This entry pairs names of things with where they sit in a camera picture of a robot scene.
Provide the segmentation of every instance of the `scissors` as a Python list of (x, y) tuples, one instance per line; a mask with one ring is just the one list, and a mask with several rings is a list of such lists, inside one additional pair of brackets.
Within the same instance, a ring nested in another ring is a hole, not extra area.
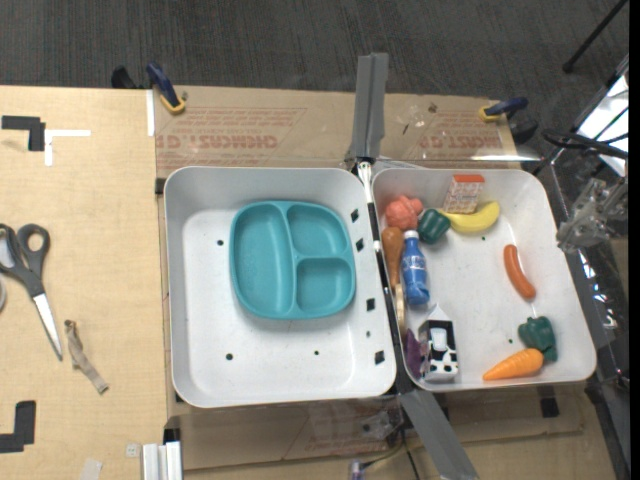
[[(32, 249), (29, 246), (29, 239), (33, 235), (40, 235), (42, 238), (42, 244), (38, 249)], [(26, 224), (16, 233), (10, 226), (0, 224), (0, 245), (3, 241), (6, 242), (7, 247), (5, 254), (0, 256), (0, 272), (15, 277), (27, 288), (38, 308), (38, 314), (47, 331), (49, 341), (58, 359), (62, 361), (60, 337), (42, 285), (42, 264), (51, 243), (49, 232), (37, 224)]]

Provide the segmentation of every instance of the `banana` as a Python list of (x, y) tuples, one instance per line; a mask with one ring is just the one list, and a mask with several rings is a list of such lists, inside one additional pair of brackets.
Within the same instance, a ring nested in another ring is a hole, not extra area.
[(493, 226), (500, 216), (500, 205), (489, 201), (475, 213), (447, 213), (439, 210), (451, 221), (451, 227), (458, 233), (477, 233)]

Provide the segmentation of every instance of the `black scissors handle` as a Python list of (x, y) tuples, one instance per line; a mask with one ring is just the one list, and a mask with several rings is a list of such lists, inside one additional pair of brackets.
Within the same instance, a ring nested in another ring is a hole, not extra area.
[[(42, 245), (37, 250), (31, 249), (28, 244), (29, 238), (34, 233), (42, 236)], [(36, 224), (27, 224), (20, 228), (18, 235), (16, 235), (12, 227), (0, 224), (0, 238), (2, 235), (5, 235), (10, 262), (7, 263), (6, 260), (3, 262), (0, 259), (0, 271), (22, 281), (31, 297), (43, 294), (44, 286), (40, 275), (42, 274), (44, 256), (49, 247), (49, 233)], [(27, 258), (27, 264), (24, 262), (23, 254)]]

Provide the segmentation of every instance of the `hot dog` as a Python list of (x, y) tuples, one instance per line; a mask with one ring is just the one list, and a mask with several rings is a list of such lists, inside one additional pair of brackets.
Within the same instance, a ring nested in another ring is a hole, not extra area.
[(514, 288), (526, 300), (531, 300), (536, 296), (536, 289), (522, 272), (520, 260), (518, 259), (518, 249), (513, 244), (508, 244), (504, 248), (504, 266), (507, 275)]

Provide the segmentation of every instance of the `green pepper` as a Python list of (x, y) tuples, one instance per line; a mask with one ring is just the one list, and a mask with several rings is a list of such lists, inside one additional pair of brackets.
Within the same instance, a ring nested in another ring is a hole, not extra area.
[(451, 227), (451, 221), (435, 208), (429, 208), (418, 222), (418, 235), (428, 244), (435, 244)]
[(558, 360), (556, 337), (551, 322), (546, 316), (527, 318), (527, 322), (518, 326), (518, 336), (527, 347), (537, 348), (548, 361)]

